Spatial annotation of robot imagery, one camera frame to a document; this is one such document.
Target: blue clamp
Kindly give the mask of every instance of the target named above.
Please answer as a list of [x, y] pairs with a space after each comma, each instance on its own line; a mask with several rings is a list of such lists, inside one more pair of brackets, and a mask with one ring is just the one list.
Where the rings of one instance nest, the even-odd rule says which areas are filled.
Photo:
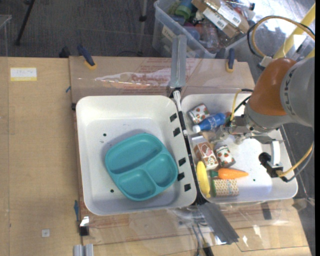
[[84, 64], [91, 70], [94, 70], [97, 67], [94, 60], [91, 57], [91, 54], [88, 52], [86, 48], [84, 48], [81, 44], [77, 46], [77, 50], [80, 55], [85, 58]]
[[234, 63], [235, 63], [235, 49], [230, 48], [229, 56], [227, 62], [225, 63], [225, 70], [229, 73], [234, 71]]

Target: metal pole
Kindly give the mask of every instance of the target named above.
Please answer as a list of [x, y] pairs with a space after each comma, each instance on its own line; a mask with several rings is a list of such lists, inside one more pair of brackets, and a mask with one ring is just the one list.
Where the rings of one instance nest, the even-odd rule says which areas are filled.
[[24, 16], [23, 23], [22, 23], [22, 26], [21, 26], [21, 28], [20, 28], [18, 37], [17, 37], [17, 39], [15, 40], [15, 43], [14, 43], [16, 46], [19, 46], [19, 45], [20, 45], [20, 39], [21, 39], [21, 37], [22, 37], [22, 34], [24, 33], [24, 30], [25, 30], [27, 21], [28, 21], [28, 19], [29, 19], [29, 16], [30, 16], [32, 7], [34, 6], [34, 3], [35, 3], [35, 0], [31, 0], [30, 5], [29, 5], [29, 7], [28, 7], [28, 10], [26, 11], [26, 14], [25, 14], [25, 16]]

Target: yellow banana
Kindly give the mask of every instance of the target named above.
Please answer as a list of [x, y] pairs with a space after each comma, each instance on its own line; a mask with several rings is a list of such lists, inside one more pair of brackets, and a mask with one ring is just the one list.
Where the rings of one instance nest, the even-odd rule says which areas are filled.
[[204, 162], [199, 161], [196, 165], [196, 175], [198, 177], [200, 190], [205, 194], [206, 198], [210, 198], [210, 184], [208, 174]]

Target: orange carrot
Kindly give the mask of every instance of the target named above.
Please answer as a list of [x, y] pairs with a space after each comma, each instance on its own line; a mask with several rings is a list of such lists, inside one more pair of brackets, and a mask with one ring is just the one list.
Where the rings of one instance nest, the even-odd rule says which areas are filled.
[[219, 179], [222, 180], [230, 180], [230, 179], [237, 179], [241, 177], [248, 176], [249, 173], [242, 171], [242, 170], [236, 170], [236, 169], [229, 169], [229, 168], [220, 168], [217, 171], [211, 172], [211, 177], [218, 176]]

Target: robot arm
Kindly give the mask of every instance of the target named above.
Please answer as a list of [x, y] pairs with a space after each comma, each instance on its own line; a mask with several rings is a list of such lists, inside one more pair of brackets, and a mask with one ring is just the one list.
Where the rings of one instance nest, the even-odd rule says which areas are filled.
[[244, 112], [253, 133], [267, 133], [287, 123], [314, 131], [315, 58], [275, 59], [258, 79]]
[[262, 72], [244, 108], [244, 114], [235, 116], [226, 126], [220, 126], [211, 141], [223, 141], [229, 135], [240, 144], [245, 139], [256, 139], [270, 144], [272, 154], [262, 153], [261, 164], [267, 173], [279, 177], [283, 166], [279, 162], [279, 142], [268, 133], [287, 123], [312, 127], [315, 132], [315, 58], [296, 62], [278, 58]]

